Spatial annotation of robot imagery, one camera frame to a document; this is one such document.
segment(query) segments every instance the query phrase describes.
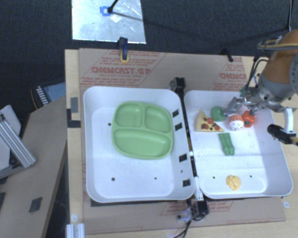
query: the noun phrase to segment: metal plate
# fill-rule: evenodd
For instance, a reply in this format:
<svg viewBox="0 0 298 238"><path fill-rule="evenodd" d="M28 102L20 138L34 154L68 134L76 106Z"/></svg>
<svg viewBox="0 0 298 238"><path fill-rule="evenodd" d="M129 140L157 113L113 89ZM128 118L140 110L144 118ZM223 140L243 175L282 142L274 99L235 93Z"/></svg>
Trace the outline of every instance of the metal plate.
<svg viewBox="0 0 298 238"><path fill-rule="evenodd" d="M146 43L140 0L119 0L113 13L107 8L114 0L72 0L74 40Z"/></svg>

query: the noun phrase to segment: toy pizza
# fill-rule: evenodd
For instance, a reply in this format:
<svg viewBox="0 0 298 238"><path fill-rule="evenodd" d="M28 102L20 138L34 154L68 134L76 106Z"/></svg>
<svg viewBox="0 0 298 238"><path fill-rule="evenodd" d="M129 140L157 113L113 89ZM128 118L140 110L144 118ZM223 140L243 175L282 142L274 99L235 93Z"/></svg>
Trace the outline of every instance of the toy pizza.
<svg viewBox="0 0 298 238"><path fill-rule="evenodd" d="M224 130L217 125L216 122L208 117L203 111L199 111L195 120L195 131L205 132L224 132Z"/></svg>

